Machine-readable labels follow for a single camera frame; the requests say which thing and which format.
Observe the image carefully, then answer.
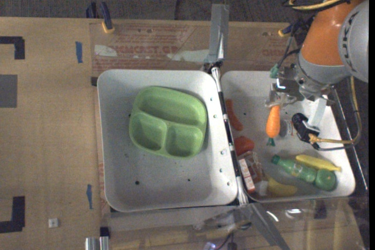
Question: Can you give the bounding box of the orange carrot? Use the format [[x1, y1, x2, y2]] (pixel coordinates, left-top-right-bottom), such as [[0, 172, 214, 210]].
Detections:
[[265, 104, 282, 147]]

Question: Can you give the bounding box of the black cylinder on white bracket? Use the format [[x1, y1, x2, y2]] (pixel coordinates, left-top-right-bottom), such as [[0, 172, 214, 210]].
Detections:
[[291, 94, 328, 145]]

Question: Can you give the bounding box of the red-orange toy pepper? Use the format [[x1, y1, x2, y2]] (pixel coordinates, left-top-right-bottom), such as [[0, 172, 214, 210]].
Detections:
[[234, 135, 255, 156]]

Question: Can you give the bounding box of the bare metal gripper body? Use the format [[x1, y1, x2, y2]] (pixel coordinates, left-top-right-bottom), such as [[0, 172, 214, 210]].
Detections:
[[270, 63, 307, 104]]

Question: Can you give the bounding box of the green plastic bottle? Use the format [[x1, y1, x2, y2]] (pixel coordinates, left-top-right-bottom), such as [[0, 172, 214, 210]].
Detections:
[[271, 154, 338, 192]]

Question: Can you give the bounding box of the white plastic tray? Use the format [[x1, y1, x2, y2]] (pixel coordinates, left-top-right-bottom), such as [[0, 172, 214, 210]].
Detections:
[[96, 69, 239, 213], [220, 70, 357, 204]]

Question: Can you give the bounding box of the green divided plate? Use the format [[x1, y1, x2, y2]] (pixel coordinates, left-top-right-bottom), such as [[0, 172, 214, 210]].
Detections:
[[128, 85, 209, 160]]

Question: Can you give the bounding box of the small grey can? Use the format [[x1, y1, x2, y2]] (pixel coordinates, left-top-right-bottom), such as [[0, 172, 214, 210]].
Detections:
[[279, 119, 295, 138]]

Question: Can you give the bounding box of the black block with thin wires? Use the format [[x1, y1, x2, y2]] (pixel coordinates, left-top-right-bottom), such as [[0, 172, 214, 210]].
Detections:
[[204, 59, 225, 71]]

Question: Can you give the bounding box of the yellow banana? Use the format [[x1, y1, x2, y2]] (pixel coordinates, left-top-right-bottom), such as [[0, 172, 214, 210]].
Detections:
[[295, 153, 342, 173], [264, 175, 298, 197]]

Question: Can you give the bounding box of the brown packet with red label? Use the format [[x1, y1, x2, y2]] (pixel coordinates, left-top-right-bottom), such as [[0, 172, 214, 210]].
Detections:
[[237, 150, 265, 194]]

